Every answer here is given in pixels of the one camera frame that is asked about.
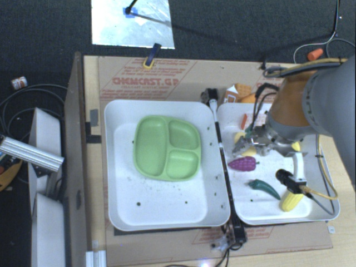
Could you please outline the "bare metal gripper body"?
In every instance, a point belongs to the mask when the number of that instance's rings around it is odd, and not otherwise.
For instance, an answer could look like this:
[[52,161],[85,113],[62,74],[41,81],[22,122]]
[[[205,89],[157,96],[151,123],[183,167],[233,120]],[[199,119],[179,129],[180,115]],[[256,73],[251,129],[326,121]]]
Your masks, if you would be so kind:
[[284,157],[292,157],[295,150],[292,141],[283,138],[268,124],[255,126],[251,131],[251,141],[255,145],[268,145],[270,152],[276,151]]

